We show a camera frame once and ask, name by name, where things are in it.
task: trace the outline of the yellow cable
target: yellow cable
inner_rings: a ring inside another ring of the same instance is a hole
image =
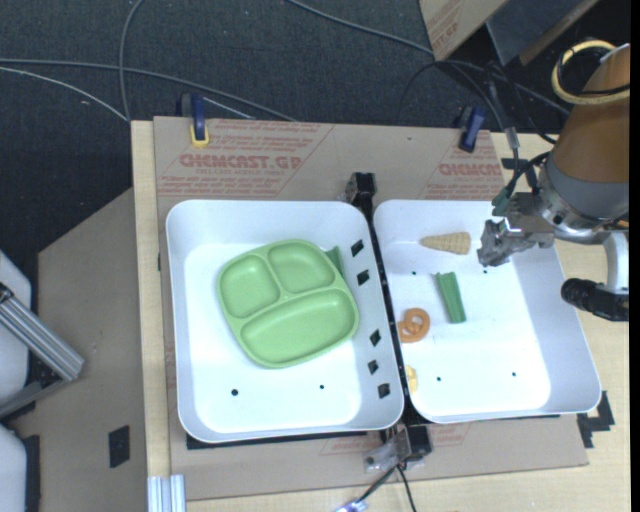
[[[560,85],[559,73],[560,65],[564,66],[567,62],[573,58],[577,53],[586,50],[587,48],[604,48],[605,50],[613,51],[616,49],[614,45],[606,41],[585,41],[569,48],[560,59],[560,62],[556,63],[551,74],[551,86],[553,91],[567,103],[573,103],[574,105],[604,105],[605,103],[611,103],[624,98],[628,98],[631,94],[631,90],[620,91],[614,94],[602,94],[594,96],[578,96],[566,91]]]

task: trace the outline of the green plate compartment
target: green plate compartment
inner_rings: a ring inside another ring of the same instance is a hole
[[[240,346],[269,368],[318,357],[358,327],[358,308],[340,270],[304,240],[276,242],[230,260],[218,274],[216,292]]]

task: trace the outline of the black fabric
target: black fabric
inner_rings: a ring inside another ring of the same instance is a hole
[[[307,0],[327,13],[428,45],[417,0]],[[0,58],[56,59],[116,65],[127,14],[135,2],[0,2]],[[507,72],[557,101],[549,77],[560,52],[585,37],[614,44],[630,38],[630,0],[601,0],[534,62]],[[484,28],[454,59],[484,66],[497,60]],[[461,109],[482,99],[455,70],[434,67],[413,48],[337,25],[283,0],[146,0],[126,40],[125,64],[215,87],[300,121],[451,126]],[[122,112],[118,74],[38,65],[23,69],[83,89]],[[468,71],[479,83],[482,75]],[[127,74],[133,119],[173,115],[182,92],[199,92]],[[506,115],[531,131],[508,90]],[[258,119],[274,119],[241,103],[208,97]],[[563,118],[525,99],[541,129]],[[236,117],[207,104],[209,117]],[[75,92],[0,71],[0,250],[25,268],[34,255],[131,187],[129,126]],[[489,115],[487,124],[497,129]]]

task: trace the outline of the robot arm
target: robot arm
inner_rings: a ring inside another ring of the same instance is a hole
[[[584,90],[569,93],[561,69],[580,51],[606,51]],[[628,320],[628,227],[619,220],[629,213],[629,112],[631,49],[601,41],[582,43],[560,59],[553,85],[575,104],[553,150],[533,159],[540,167],[530,180],[532,191],[513,194],[514,180],[494,199],[478,259],[498,266],[510,255],[535,245],[551,247],[555,238],[579,244],[603,244],[609,275],[606,284],[571,279],[563,298],[609,320]]]

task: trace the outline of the white surface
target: white surface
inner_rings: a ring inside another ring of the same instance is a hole
[[[600,383],[576,311],[560,297],[555,249],[484,269],[476,251],[490,217],[491,205],[476,201],[396,200],[375,212],[396,319],[413,307],[431,317],[426,338],[402,345],[418,377],[414,406],[437,423],[592,409]],[[458,231],[471,234],[468,255],[419,244]],[[438,272],[456,273],[466,322],[449,322]]]
[[[27,453],[22,441],[0,425],[0,510],[24,512]]]
[[[358,210],[339,202],[191,200],[171,210],[166,227],[178,411],[192,436],[213,443],[375,430],[398,420],[402,388],[369,230]],[[235,341],[217,301],[216,277],[231,258],[294,238],[325,251],[340,248],[360,324],[350,340],[316,359],[267,369]],[[358,240],[365,248],[352,257]],[[358,286],[363,270],[370,279]],[[376,330],[381,340],[373,346],[369,336]],[[373,375],[372,360],[378,364]],[[390,386],[382,399],[381,384]]]
[[[31,305],[31,285],[18,268],[0,251],[0,282],[8,286],[16,298]],[[0,402],[24,387],[29,368],[29,349],[0,325]]]

